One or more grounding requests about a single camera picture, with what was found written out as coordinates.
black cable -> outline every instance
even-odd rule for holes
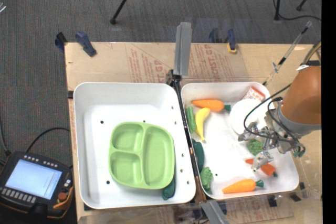
[[[44,132],[42,132],[41,134],[39,134],[33,141],[32,143],[30,144],[30,146],[27,148],[26,152],[28,153],[28,151],[30,150],[30,148],[35,144],[35,142],[43,135],[45,135],[46,133],[50,132],[50,131],[53,131],[53,130],[66,130],[68,132],[70,132],[69,129],[67,128],[64,128],[64,127],[53,127],[53,128],[50,128],[50,129],[47,129],[45,130]]]
[[[316,44],[314,44],[311,49],[308,51],[307,55],[304,57],[302,65],[306,65],[310,58],[313,56],[315,52],[322,46],[322,40],[320,39]]]
[[[273,0],[273,5],[274,5],[274,8],[276,9],[275,0]],[[298,17],[294,17],[294,18],[285,18],[285,17],[281,16],[280,14],[278,14],[278,15],[279,15],[279,17],[281,19],[284,19],[284,20],[296,20],[296,19],[300,19],[300,18],[310,17],[310,18],[314,18],[314,19],[319,20],[320,22],[322,22],[321,18],[313,16],[313,15],[302,15],[302,16],[298,16]]]
[[[1,164],[2,166],[5,166],[6,161],[4,161],[3,159],[0,159],[0,164]]]
[[[286,140],[286,139],[282,139],[282,138],[279,138],[279,137],[271,137],[269,135],[262,135],[260,133],[255,133],[251,130],[249,130],[246,126],[246,120],[247,118],[253,113],[253,111],[255,111],[258,107],[260,107],[262,104],[264,104],[266,101],[268,101],[269,99],[272,99],[274,96],[278,95],[279,93],[285,91],[287,88],[289,88],[291,86],[291,83],[288,84],[286,87],[284,87],[283,89],[281,89],[280,91],[276,92],[275,94],[271,95],[270,97],[266,98],[265,100],[263,100],[263,102],[261,102],[260,104],[258,104],[256,107],[254,107],[245,117],[244,121],[243,121],[243,124],[244,124],[244,128],[246,131],[248,131],[250,134],[254,134],[254,135],[257,135],[257,136],[260,136],[260,137],[264,137],[264,138],[267,138],[267,139],[272,139],[272,140],[278,140],[278,141],[285,141],[285,142],[288,142],[288,143],[292,143],[294,144],[295,142],[294,141],[291,141],[291,140]]]
[[[305,146],[299,142],[299,140],[294,136],[294,134],[293,134],[292,131],[290,131],[290,130],[289,130],[288,128],[286,128],[282,123],[280,123],[275,117],[273,117],[273,115],[272,115],[271,113],[269,113],[269,116],[270,116],[270,117],[272,118],[272,120],[274,120],[279,126],[281,126],[281,128],[283,128],[283,129],[287,132],[287,134],[289,134],[289,135],[292,137],[292,139],[293,139],[294,141],[296,141],[296,142],[294,142],[294,141],[291,141],[291,140],[287,140],[288,143],[291,143],[291,144],[298,144],[298,145],[300,145],[301,147],[303,147],[304,150],[306,151]]]
[[[10,155],[10,151],[8,150],[5,140],[4,140],[4,136],[3,136],[3,132],[2,132],[2,124],[1,124],[1,118],[0,118],[0,141],[1,141],[1,145],[5,150],[6,156]]]

gray carpet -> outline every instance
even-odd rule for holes
[[[91,41],[175,42],[180,22],[191,22],[192,42],[209,42],[213,28],[225,39],[232,28],[236,42],[291,44],[308,21],[312,26],[301,44],[321,39],[322,0],[127,0],[111,25],[122,0],[0,0],[0,117],[9,150],[24,151],[51,127],[69,128],[64,54],[55,46],[62,32],[76,41],[79,30]],[[69,132],[54,130],[41,137],[31,152],[71,164]],[[5,159],[5,151],[0,150]],[[29,223],[26,216],[0,207],[0,223]],[[76,223],[75,205],[62,220]]]

white paper plate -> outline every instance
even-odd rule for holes
[[[256,99],[243,99],[238,101],[230,111],[230,125],[232,129],[237,134],[242,134],[245,130],[244,128],[244,119],[247,114],[252,111],[258,104],[261,102]],[[258,118],[265,116],[265,109],[257,108],[255,111],[251,113],[251,115],[246,119],[245,125],[248,125],[251,122],[255,122]]]

white tray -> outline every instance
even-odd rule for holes
[[[266,97],[270,96],[267,88],[257,82],[189,83],[182,88],[181,96],[185,108],[192,105],[192,100],[206,98],[220,99],[225,104],[230,104],[232,108],[244,97],[251,86],[260,90]],[[267,104],[268,102],[261,105],[254,112],[259,115],[258,127],[262,127],[260,125],[263,124]],[[199,108],[192,106],[196,114]],[[254,156],[247,149],[247,141],[238,142],[238,134],[230,124],[229,112],[210,112],[204,122],[204,137],[205,142],[202,142],[205,155],[204,167],[208,166],[213,173],[212,193],[204,191],[209,197],[222,200],[281,193],[292,191],[298,186],[299,175],[290,152],[280,154],[276,148],[269,150],[269,153],[274,157],[271,164],[276,168],[278,177],[267,176],[261,170],[253,172],[250,169],[251,165],[246,164],[244,160]],[[191,138],[201,141],[195,132],[191,134]],[[252,178],[255,181],[262,179],[264,187],[256,187],[254,191],[248,193],[223,194],[224,187],[244,178]]]
[[[163,83],[85,82],[74,91],[79,188],[94,209],[181,204],[195,196],[196,185],[175,90]],[[175,147],[175,195],[162,190],[128,187],[115,182],[108,166],[113,128],[143,122],[166,129]]]

toy cucumber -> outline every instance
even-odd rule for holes
[[[201,182],[202,182],[202,186],[203,186],[204,190],[206,192],[211,192],[210,181],[213,178],[213,174],[212,174],[210,168],[208,166],[204,167],[200,176],[201,176]]]
[[[187,117],[187,123],[188,123],[190,134],[192,134],[196,129],[195,115],[194,115],[194,110],[192,106],[189,106],[185,110],[185,115]]]
[[[162,199],[165,201],[168,200],[169,198],[173,197],[175,194],[175,175],[173,176],[173,180],[163,188],[162,190]]]
[[[198,171],[201,172],[204,166],[204,150],[201,142],[196,142],[194,139],[191,139],[193,142],[193,147],[197,159]]]

